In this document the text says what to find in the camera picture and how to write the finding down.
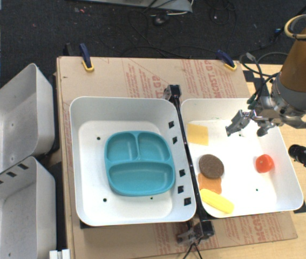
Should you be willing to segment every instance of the white tray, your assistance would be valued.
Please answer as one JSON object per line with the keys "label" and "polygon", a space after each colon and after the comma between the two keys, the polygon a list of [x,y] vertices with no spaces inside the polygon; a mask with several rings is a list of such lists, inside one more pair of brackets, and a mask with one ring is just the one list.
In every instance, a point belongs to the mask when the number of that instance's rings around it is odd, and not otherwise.
{"label": "white tray", "polygon": [[[182,222],[194,216],[193,185],[173,104],[163,99],[79,97],[70,106],[70,119],[76,210],[84,223],[109,226]],[[132,197],[110,188],[105,143],[114,133],[135,130],[158,133],[167,141],[176,177],[169,191]]]}
{"label": "white tray", "polygon": [[[280,129],[274,127],[258,137],[258,126],[251,121],[240,132],[227,136],[226,126],[242,109],[247,111],[247,99],[189,99],[181,105],[183,124],[208,128],[209,145],[188,143],[196,176],[200,173],[199,159],[204,154],[217,156],[224,164],[222,196],[234,204],[231,214],[223,213],[203,202],[213,217],[233,217],[251,214],[282,212],[299,209],[303,204],[297,176],[282,139]],[[258,173],[255,159],[269,154],[275,168]]]}
{"label": "white tray", "polygon": [[52,86],[30,64],[0,89],[0,173],[47,153],[54,139]]}
{"label": "white tray", "polygon": [[46,259],[55,248],[55,180],[29,157],[0,174],[0,258]]}

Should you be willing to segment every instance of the red tomato slice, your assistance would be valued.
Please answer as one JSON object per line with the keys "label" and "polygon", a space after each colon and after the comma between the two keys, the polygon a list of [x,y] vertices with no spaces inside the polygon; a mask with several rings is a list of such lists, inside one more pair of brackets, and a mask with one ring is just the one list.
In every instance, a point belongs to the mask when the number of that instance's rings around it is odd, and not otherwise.
{"label": "red tomato slice", "polygon": [[256,159],[256,170],[259,173],[266,173],[274,168],[274,161],[268,154],[262,154]]}

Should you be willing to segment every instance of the brown round disc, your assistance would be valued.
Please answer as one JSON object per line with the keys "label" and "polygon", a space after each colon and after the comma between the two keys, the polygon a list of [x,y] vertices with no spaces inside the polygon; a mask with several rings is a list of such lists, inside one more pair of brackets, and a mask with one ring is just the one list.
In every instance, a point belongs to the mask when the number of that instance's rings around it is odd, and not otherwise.
{"label": "brown round disc", "polygon": [[212,154],[205,154],[199,161],[200,172],[209,179],[216,179],[223,175],[225,171],[223,163]]}

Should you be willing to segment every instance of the blue plate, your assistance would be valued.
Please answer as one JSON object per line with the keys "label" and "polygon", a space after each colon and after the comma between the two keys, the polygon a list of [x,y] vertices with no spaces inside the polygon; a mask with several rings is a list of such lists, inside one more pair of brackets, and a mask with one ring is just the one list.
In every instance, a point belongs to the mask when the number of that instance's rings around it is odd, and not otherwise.
{"label": "blue plate", "polygon": [[175,183],[169,146],[162,136],[149,131],[110,136],[105,146],[105,166],[111,188],[121,195],[157,195]]}

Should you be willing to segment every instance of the blue and yellow clamp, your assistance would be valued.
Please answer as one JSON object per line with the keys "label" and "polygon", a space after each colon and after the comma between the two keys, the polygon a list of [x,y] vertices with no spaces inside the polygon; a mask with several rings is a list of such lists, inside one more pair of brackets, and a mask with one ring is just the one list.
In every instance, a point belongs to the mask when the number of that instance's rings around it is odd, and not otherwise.
{"label": "blue and yellow clamp", "polygon": [[88,49],[87,49],[86,45],[84,43],[81,43],[79,45],[79,49],[80,49],[81,55],[83,57],[82,64],[83,64],[84,69],[87,72],[93,72],[94,71],[94,66],[93,66],[93,64],[90,60],[90,55],[89,55],[89,52],[88,52]]}
{"label": "blue and yellow clamp", "polygon": [[215,55],[216,59],[221,59],[225,63],[226,68],[230,69],[231,71],[235,71],[237,69],[237,65],[225,52],[218,50]]}

